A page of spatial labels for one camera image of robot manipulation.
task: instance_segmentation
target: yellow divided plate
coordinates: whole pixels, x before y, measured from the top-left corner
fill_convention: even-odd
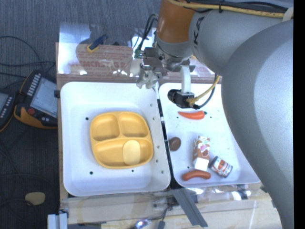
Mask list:
[[[97,115],[90,125],[96,161],[106,168],[123,169],[146,164],[153,157],[153,140],[144,118],[134,112]]]

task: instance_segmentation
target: cardboard box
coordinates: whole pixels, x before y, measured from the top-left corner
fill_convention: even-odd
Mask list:
[[[210,160],[210,138],[198,136],[194,141],[193,164],[197,170],[206,171]]]

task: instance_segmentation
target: white plastic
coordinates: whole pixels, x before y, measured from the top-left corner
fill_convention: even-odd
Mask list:
[[[191,92],[191,73],[189,66],[182,66],[180,70],[181,75],[181,92],[189,93]]]
[[[133,111],[143,116],[152,134],[150,162],[127,169],[108,169],[97,163],[90,143],[90,123],[96,115],[109,111]],[[151,192],[169,186],[171,176],[153,89],[139,89],[135,83],[67,83],[61,89],[61,121],[63,182],[70,194]]]
[[[181,139],[180,148],[176,151],[170,151],[175,180],[183,187],[194,188],[259,182],[258,176],[243,155],[225,118],[221,100],[221,85],[216,86],[210,102],[201,108],[207,112],[202,120],[187,119],[179,115],[178,111],[195,112],[197,110],[181,109],[168,100],[167,93],[171,89],[178,89],[179,86],[180,84],[177,83],[165,83],[159,88],[167,138],[170,140],[177,136]],[[191,91],[195,96],[198,96],[210,86],[210,84],[192,84]],[[202,104],[208,95],[196,104]],[[211,139],[210,160],[214,156],[219,156],[233,165],[228,177],[223,178],[208,168],[207,171],[211,173],[211,178],[208,180],[198,177],[188,181],[182,180],[184,173],[195,170],[192,161],[193,141],[198,135]]]

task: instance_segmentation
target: toy sausage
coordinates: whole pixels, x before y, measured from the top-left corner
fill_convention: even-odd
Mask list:
[[[184,181],[187,181],[187,180],[195,178],[195,177],[200,177],[203,179],[210,179],[211,174],[209,172],[206,172],[203,170],[193,170],[193,171],[189,171],[189,172],[183,174],[182,179]]]

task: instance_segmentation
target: black wire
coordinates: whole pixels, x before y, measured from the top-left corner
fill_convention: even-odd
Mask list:
[[[144,33],[143,33],[143,36],[142,36],[142,40],[138,46],[138,49],[141,50],[142,46],[143,46],[143,43],[144,43],[144,40],[146,39],[149,31],[151,30],[152,26],[153,26],[153,22],[157,21],[157,14],[151,14],[148,19],[147,19],[147,22],[146,22],[146,25],[145,25],[145,29],[144,29]]]
[[[13,86],[15,84],[18,84],[18,83],[23,83],[24,81],[17,81],[17,82],[13,82],[11,84],[8,84],[7,86],[4,87],[4,89],[8,89],[10,86]]]
[[[233,8],[240,8],[240,9],[247,9],[247,10],[256,10],[256,11],[264,11],[264,12],[270,12],[270,13],[285,13],[288,8],[284,8],[275,4],[268,3],[268,6],[266,4],[260,3],[260,2],[229,2],[224,0],[184,0],[188,3],[195,2],[200,4],[207,4],[207,5],[217,5],[217,6],[229,6]]]
[[[144,35],[144,31],[140,30],[139,28],[136,29],[137,31],[135,32],[137,35],[139,35],[140,37],[143,37]]]
[[[192,9],[192,8],[188,8],[188,7],[184,7],[185,9],[187,10],[193,10],[194,12],[196,13],[207,13],[207,12],[210,12],[212,11],[212,9],[205,9],[205,10],[195,10],[195,9]]]
[[[14,145],[17,141],[19,141],[20,138],[21,138],[21,136],[24,135],[27,131],[28,131],[28,128],[25,129],[25,130],[15,139],[15,141],[12,143],[12,145]],[[2,148],[4,149],[4,151],[2,151],[2,150],[0,149],[0,154],[2,154],[5,158],[8,159],[10,165],[11,165],[12,168],[15,170],[15,173],[13,173],[13,174],[0,174],[0,178],[5,178],[5,177],[20,177],[23,181],[25,181],[25,180],[24,180],[25,177],[31,177],[31,178],[38,179],[38,180],[40,180],[40,181],[44,181],[44,182],[48,185],[48,187],[51,188],[51,190],[53,191],[53,193],[54,193],[54,195],[55,195],[55,198],[56,198],[55,208],[52,208],[51,211],[52,211],[52,213],[57,213],[60,205],[59,205],[59,200],[57,199],[58,194],[57,194],[57,192],[56,192],[56,190],[55,190],[55,187],[54,187],[48,180],[46,180],[46,179],[44,179],[44,178],[42,178],[42,177],[40,177],[40,176],[38,176],[38,175],[20,173],[20,172],[18,171],[18,168],[16,167],[14,161],[12,160],[12,158],[11,158],[11,156],[10,156],[9,150],[7,149],[7,147],[5,146],[5,144],[3,143],[3,141],[2,141],[1,139],[0,139],[0,145],[1,145]],[[0,171],[2,170],[2,166],[3,166],[3,162],[0,163]],[[27,220],[25,220],[24,218],[22,218],[20,215],[18,215],[18,214],[10,207],[10,202],[11,202],[11,201],[16,201],[16,199],[12,199],[12,197],[13,197],[13,192],[14,192],[14,190],[15,190],[15,180],[14,180],[13,182],[14,182],[14,183],[13,183],[13,189],[11,190],[12,193],[9,195],[9,199],[8,199],[8,200],[5,200],[5,201],[2,203],[2,205],[3,205],[3,206],[6,206],[6,207],[10,210],[10,212],[11,212],[16,218],[18,218],[19,220],[22,220],[22,221],[28,222],[28,223],[37,223],[36,221],[33,222],[33,221],[27,221]],[[4,194],[3,194],[3,193],[0,193],[0,196],[1,196],[1,199],[4,200]],[[40,219],[39,222],[43,222],[43,221],[45,221],[46,219],[47,219],[47,218],[45,218],[45,219]]]
[[[7,67],[25,67],[25,66],[35,66],[35,65],[39,64],[41,66],[42,71],[44,71],[46,73],[48,73],[56,65],[56,62],[54,62],[54,61],[41,61],[37,51],[29,43],[27,43],[25,40],[23,40],[21,38],[18,38],[18,37],[15,37],[15,36],[0,36],[0,39],[4,39],[4,38],[15,39],[15,40],[18,40],[18,41],[26,44],[34,52],[38,61],[37,62],[22,63],[22,64],[8,64],[8,63],[0,62],[0,65],[7,66]],[[45,71],[44,67],[43,67],[44,64],[51,64],[51,66]],[[21,78],[27,78],[26,76],[10,74],[10,73],[0,73],[0,74],[9,75],[9,76],[16,76],[16,77],[21,77]]]
[[[30,205],[31,207],[33,207],[33,209],[34,209],[36,215],[39,216],[39,212],[38,212],[38,210],[35,208],[35,206],[34,206],[31,202],[29,202],[29,201],[27,201],[27,200],[25,200],[25,199],[15,198],[15,199],[6,200],[6,201],[0,203],[0,208],[3,207],[3,206],[5,206],[5,205],[9,205],[11,202],[23,202],[23,203],[26,203],[27,205]],[[18,217],[18,219],[20,219],[20,220],[23,221],[23,222],[28,222],[28,223],[37,224],[37,229],[40,228],[40,221],[35,221],[35,222],[33,222],[33,221],[27,221],[27,220],[25,220],[25,219],[23,219],[23,218],[21,218],[21,217]]]
[[[138,35],[138,38],[137,38],[137,40],[135,41],[135,44],[134,44],[134,46],[132,46],[132,44],[131,44],[131,46],[132,46],[132,49],[134,49],[134,47],[137,45],[137,43],[138,43],[138,41],[139,41],[139,38],[140,38],[140,36]]]
[[[169,210],[170,207],[167,207],[164,212],[163,212],[163,216],[162,216],[162,220],[164,220],[165,216],[166,216],[166,212]]]
[[[196,105],[196,104],[194,104],[193,109],[201,109],[203,106],[206,106],[206,104],[207,104],[207,103],[211,100],[211,98],[213,97],[214,92],[215,92],[215,88],[216,88],[216,86],[212,89],[210,96],[208,97],[208,99],[207,99],[202,105]]]

